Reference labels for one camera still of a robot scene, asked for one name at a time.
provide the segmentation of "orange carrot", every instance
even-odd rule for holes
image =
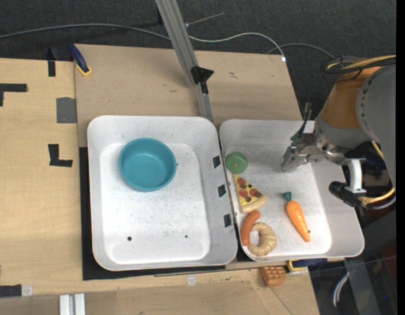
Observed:
[[[297,231],[304,238],[304,240],[306,242],[309,242],[309,228],[307,228],[307,223],[300,203],[291,199],[291,192],[286,192],[283,194],[283,196],[287,200],[286,211],[289,219],[294,224]]]
[[[253,224],[261,216],[261,213],[258,210],[253,210],[248,214],[243,221],[242,228],[240,229],[240,237],[242,239],[242,245],[248,246],[250,243],[250,230],[252,229]]]

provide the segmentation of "teal bowl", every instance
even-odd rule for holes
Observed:
[[[152,138],[139,138],[119,155],[123,179],[135,190],[151,192],[167,186],[176,173],[176,158],[169,147]]]

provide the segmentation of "black hole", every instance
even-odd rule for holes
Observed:
[[[231,216],[230,214],[224,215],[224,227],[231,225]]]
[[[223,184],[218,187],[218,196],[223,196],[226,193],[226,186]]]
[[[214,168],[217,168],[221,164],[220,156],[213,157]]]

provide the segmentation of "bread ring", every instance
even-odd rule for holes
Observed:
[[[251,254],[262,257],[270,253],[276,247],[276,234],[268,224],[257,222],[253,225],[251,231],[258,231],[261,236],[259,246],[253,245],[252,243],[249,243],[247,246]]]

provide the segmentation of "pizza slice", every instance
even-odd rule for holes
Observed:
[[[262,194],[244,178],[237,174],[234,174],[233,177],[237,189],[237,197],[241,213],[249,213],[256,210],[269,200],[267,195]]]

